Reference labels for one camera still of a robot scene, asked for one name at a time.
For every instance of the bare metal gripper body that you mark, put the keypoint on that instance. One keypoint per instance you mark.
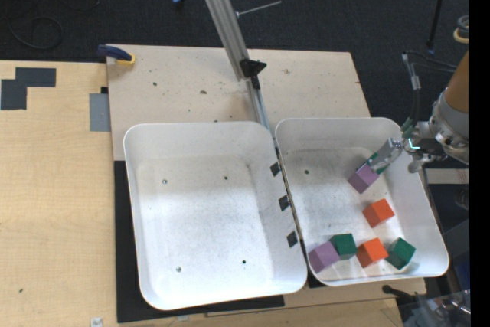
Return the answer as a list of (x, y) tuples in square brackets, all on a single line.
[(425, 131)]

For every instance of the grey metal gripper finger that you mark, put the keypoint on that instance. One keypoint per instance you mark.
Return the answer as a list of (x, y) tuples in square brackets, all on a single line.
[(387, 164), (387, 149)]

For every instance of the purple cube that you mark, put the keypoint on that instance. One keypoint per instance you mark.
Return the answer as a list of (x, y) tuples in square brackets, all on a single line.
[(324, 257), (363, 178)]

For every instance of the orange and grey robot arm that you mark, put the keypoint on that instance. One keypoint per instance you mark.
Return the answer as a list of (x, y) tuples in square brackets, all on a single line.
[(458, 88)]

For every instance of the orange cube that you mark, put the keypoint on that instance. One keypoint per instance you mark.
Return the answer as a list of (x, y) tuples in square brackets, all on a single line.
[(378, 213), (372, 252)]

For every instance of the white plastic tray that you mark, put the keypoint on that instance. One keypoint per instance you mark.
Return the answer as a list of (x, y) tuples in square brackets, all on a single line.
[(206, 218), (329, 195)]

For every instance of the green cube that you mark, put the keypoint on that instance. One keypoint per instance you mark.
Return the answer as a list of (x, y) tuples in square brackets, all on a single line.
[(344, 246), (400, 253)]

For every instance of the pale wood board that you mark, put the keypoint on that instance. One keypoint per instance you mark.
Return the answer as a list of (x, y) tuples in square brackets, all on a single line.
[(172, 88)]

